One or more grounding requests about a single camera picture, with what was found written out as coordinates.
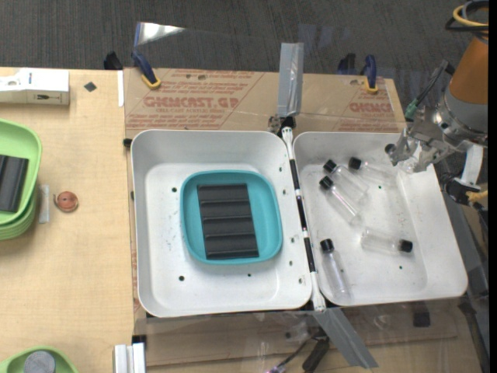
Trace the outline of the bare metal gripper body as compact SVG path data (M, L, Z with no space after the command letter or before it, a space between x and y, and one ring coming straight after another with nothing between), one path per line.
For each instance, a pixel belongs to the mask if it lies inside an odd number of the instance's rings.
M424 106L413 117L408 134L440 150L466 152L470 147L488 146L488 111L483 107Z

